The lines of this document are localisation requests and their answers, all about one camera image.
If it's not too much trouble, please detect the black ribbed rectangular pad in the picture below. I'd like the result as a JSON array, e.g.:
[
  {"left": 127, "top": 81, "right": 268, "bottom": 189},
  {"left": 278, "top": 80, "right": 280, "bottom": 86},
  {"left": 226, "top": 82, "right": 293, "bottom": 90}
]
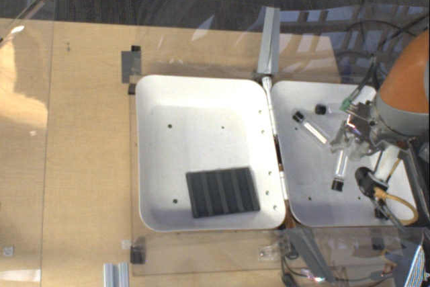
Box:
[{"left": 185, "top": 167, "right": 261, "bottom": 220}]

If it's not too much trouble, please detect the black cylinder on white bracket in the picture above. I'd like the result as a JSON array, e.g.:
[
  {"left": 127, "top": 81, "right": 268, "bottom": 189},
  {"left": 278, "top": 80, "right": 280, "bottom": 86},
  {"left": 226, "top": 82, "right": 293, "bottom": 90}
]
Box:
[{"left": 354, "top": 142, "right": 401, "bottom": 198}]

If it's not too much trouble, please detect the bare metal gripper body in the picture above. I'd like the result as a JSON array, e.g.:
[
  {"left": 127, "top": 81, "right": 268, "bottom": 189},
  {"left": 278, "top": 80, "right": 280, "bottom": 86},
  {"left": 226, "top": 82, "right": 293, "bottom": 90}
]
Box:
[{"left": 345, "top": 101, "right": 380, "bottom": 144}]

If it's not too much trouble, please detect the clear plastic bottle black cap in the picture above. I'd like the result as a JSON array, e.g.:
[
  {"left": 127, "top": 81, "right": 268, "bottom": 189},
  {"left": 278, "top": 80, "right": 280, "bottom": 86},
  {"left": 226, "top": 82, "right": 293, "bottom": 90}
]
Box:
[
  {"left": 331, "top": 147, "right": 352, "bottom": 192},
  {"left": 314, "top": 104, "right": 347, "bottom": 116},
  {"left": 292, "top": 110, "right": 332, "bottom": 146}
]

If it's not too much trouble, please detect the white plastic tray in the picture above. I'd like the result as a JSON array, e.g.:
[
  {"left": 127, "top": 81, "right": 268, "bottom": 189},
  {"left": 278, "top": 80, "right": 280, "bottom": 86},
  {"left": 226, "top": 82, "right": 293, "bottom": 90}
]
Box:
[
  {"left": 269, "top": 80, "right": 421, "bottom": 229},
  {"left": 134, "top": 74, "right": 287, "bottom": 233}
]

